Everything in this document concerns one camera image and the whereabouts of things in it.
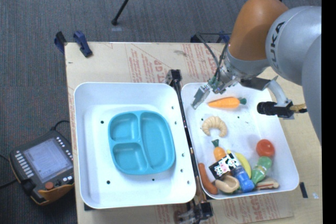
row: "blue divided plate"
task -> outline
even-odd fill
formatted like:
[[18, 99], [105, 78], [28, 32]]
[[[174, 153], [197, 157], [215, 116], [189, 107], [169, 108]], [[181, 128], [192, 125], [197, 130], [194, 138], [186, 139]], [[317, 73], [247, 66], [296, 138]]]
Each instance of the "blue divided plate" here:
[[113, 162], [125, 174], [160, 173], [175, 162], [170, 127], [156, 112], [120, 113], [111, 119], [108, 135]]

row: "toy banana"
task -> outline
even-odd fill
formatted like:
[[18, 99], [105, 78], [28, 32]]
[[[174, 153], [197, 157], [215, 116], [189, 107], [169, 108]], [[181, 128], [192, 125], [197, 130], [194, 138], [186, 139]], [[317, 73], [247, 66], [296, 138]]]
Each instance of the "toy banana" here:
[[210, 135], [210, 128], [219, 129], [220, 137], [224, 137], [227, 134], [226, 124], [218, 116], [210, 116], [203, 122], [202, 130], [206, 135]]
[[239, 160], [242, 167], [245, 169], [246, 173], [248, 174], [248, 177], [251, 178], [252, 172], [251, 172], [251, 166], [248, 160], [245, 158], [245, 156], [241, 153], [235, 152], [234, 155]]

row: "toy tomato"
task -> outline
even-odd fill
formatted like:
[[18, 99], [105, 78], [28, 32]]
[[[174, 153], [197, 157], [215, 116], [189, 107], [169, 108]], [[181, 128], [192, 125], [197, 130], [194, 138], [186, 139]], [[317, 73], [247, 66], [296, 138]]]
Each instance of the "toy tomato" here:
[[256, 150], [259, 156], [272, 157], [275, 153], [273, 144], [271, 143], [270, 140], [267, 139], [261, 139], [257, 143]]

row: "gray carpet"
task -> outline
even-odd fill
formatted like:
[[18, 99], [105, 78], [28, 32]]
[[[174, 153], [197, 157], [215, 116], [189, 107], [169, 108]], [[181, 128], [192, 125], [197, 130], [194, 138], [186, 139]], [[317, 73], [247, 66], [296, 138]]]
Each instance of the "gray carpet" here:
[[[81, 30], [87, 41], [190, 42], [196, 32], [230, 32], [247, 0], [0, 0], [0, 154], [69, 118], [64, 55], [54, 45]], [[322, 0], [282, 0], [289, 8]], [[209, 37], [215, 42], [217, 37]], [[68, 123], [57, 129], [70, 139]], [[14, 178], [0, 158], [0, 184]], [[0, 223], [76, 223], [74, 191], [36, 205], [19, 183], [0, 189]]]

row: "small carrot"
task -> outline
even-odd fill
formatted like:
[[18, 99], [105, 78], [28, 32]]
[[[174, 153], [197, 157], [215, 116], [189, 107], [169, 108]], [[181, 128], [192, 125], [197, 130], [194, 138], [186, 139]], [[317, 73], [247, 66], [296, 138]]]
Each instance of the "small carrot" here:
[[215, 146], [215, 149], [214, 149], [215, 159], [216, 159], [216, 161], [219, 161], [220, 159], [222, 159], [226, 156], [226, 152], [222, 147], [219, 146], [219, 139], [215, 139], [211, 142]]
[[208, 103], [212, 108], [236, 108], [240, 104], [246, 104], [245, 98], [224, 97]]

